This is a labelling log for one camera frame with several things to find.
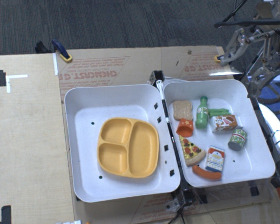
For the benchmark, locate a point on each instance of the thin black and white rod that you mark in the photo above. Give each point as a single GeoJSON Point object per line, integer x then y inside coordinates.
{"type": "Point", "coordinates": [165, 109]}

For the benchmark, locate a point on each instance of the orange divided plate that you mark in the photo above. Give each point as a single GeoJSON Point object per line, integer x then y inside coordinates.
{"type": "Point", "coordinates": [142, 147]}

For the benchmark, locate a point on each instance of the brown bread slice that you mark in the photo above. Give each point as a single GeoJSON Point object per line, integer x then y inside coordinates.
{"type": "Point", "coordinates": [182, 109]}

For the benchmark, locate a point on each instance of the orange cup with stars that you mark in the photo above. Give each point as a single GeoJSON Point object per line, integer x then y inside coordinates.
{"type": "Point", "coordinates": [185, 127]}

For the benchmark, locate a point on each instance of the brown cardboard board red print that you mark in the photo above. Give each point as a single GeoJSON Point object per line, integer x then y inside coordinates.
{"type": "Point", "coordinates": [108, 70]}

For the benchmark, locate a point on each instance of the green bottle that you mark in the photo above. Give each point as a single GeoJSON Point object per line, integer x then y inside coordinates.
{"type": "Point", "coordinates": [201, 116]}

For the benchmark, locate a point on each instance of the pizza slice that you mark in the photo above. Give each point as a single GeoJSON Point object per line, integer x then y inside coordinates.
{"type": "Point", "coordinates": [190, 152]}

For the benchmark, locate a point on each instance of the white plastic tray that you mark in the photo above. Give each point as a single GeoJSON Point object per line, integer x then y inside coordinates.
{"type": "Point", "coordinates": [85, 149]}
{"type": "Point", "coordinates": [253, 163]}

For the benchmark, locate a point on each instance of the green beans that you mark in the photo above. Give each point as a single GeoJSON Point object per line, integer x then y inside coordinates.
{"type": "Point", "coordinates": [218, 112]}

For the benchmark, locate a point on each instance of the brown and white carton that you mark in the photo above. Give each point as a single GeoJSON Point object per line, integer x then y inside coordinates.
{"type": "Point", "coordinates": [224, 124]}

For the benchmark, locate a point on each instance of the blue and orange carton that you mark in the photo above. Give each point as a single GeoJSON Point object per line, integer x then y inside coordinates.
{"type": "Point", "coordinates": [215, 159]}

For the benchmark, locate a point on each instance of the orange sausage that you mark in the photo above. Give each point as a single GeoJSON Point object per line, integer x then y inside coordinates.
{"type": "Point", "coordinates": [206, 174]}

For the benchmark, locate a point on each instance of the green and white can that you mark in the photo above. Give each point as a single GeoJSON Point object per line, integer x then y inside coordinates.
{"type": "Point", "coordinates": [237, 140]}

